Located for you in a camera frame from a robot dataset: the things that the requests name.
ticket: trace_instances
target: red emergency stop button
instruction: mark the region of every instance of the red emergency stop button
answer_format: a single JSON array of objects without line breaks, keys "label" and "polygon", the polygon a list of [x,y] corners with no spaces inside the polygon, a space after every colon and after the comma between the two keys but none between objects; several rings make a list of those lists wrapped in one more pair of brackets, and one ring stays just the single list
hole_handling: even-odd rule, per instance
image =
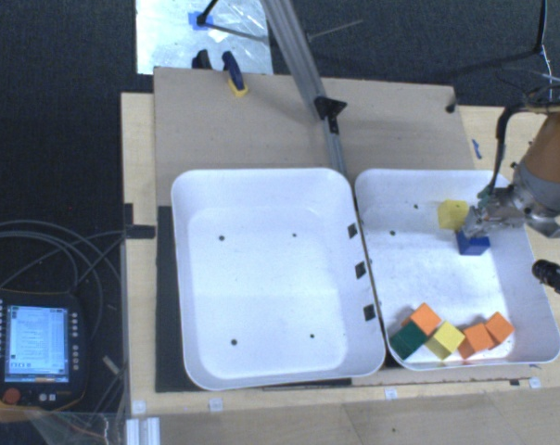
[{"label": "red emergency stop button", "polygon": [[2,402],[7,405],[16,405],[20,401],[20,391],[17,388],[6,389]]}]

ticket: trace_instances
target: blue block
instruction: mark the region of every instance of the blue block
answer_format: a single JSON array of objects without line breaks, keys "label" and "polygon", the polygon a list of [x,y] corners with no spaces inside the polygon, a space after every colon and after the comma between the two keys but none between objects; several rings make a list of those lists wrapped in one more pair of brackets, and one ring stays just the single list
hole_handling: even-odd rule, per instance
[{"label": "blue block", "polygon": [[460,230],[455,236],[459,253],[463,256],[481,256],[490,247],[490,240],[486,236],[468,239],[463,230]]},{"label": "blue block", "polygon": [[[201,14],[202,14],[201,11],[194,11],[194,12],[188,13],[187,14],[187,19],[189,20],[189,24],[196,31],[209,30],[210,28],[208,28],[207,26],[199,26],[197,24],[197,17],[199,17]],[[209,25],[214,24],[214,18],[212,17],[212,15],[208,15],[206,17],[206,23],[208,23]]]}]

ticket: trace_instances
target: dark floor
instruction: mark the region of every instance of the dark floor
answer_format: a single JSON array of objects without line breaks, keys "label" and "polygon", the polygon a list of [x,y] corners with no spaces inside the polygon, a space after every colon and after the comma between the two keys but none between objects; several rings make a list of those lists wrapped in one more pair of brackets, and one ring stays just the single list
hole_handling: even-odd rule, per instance
[{"label": "dark floor", "polygon": [[[541,83],[501,66],[546,70],[540,56],[517,57],[536,41],[541,0],[294,1],[308,32],[364,19],[313,42],[325,76],[452,84],[462,104],[500,106],[521,91],[498,78],[523,90]],[[135,73],[134,17],[134,0],[0,0],[0,222],[43,220],[82,235],[122,228],[119,97],[152,88]],[[545,43],[560,77],[560,0],[550,0]],[[276,52],[274,68],[284,71]],[[0,248],[2,274],[28,259],[23,250]],[[112,377],[101,358],[122,365],[117,282],[105,291],[79,410],[92,411]]]}]

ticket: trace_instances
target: green block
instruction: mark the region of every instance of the green block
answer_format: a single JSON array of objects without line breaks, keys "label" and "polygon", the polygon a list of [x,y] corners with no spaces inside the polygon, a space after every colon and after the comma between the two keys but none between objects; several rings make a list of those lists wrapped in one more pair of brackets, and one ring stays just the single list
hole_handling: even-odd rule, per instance
[{"label": "green block", "polygon": [[425,344],[427,336],[414,322],[408,322],[400,331],[389,339],[389,345],[398,356],[405,360]]}]

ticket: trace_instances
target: yellow block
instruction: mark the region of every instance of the yellow block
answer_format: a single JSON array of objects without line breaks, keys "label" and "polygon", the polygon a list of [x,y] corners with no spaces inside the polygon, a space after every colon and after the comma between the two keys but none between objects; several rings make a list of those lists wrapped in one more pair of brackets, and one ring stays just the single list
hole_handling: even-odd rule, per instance
[{"label": "yellow block", "polygon": [[465,335],[449,322],[443,322],[440,328],[426,343],[426,347],[444,360],[463,343]]},{"label": "yellow block", "polygon": [[465,217],[469,212],[469,206],[465,201],[445,199],[439,205],[439,227],[441,229],[452,229],[459,231],[465,222]]}]

